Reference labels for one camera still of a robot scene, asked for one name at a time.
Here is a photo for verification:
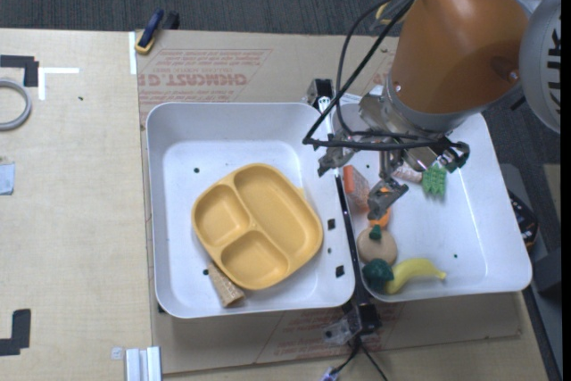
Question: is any green ridged block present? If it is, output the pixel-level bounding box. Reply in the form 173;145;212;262
420;164;449;197

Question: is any white plastic tray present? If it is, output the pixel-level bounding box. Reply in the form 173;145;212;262
331;102;534;304
145;102;357;320

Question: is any brown cardboard board red print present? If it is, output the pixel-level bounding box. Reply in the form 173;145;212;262
135;28;524;377

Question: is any yellow divided plate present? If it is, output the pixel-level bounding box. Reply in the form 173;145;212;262
190;162;325;293

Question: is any tan waffle cone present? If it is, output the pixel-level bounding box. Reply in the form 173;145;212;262
206;261;247;309

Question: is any yellow banana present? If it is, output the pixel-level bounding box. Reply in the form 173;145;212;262
385;257;449;296

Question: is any green broccoli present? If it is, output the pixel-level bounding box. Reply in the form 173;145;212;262
361;258;396;294

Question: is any grey tape roll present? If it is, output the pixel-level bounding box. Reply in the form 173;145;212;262
0;77;34;132

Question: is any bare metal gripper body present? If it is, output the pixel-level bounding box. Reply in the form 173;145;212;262
358;86;451;173

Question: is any orange carrot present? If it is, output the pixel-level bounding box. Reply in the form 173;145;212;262
367;185;393;243

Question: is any black block with thin wires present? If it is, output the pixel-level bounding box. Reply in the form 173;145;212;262
342;302;384;337
306;77;336;105

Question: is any tan biscuit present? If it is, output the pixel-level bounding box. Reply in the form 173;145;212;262
355;227;400;266

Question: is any orange and tan toy slice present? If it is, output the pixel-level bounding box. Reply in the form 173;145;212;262
342;164;372;211

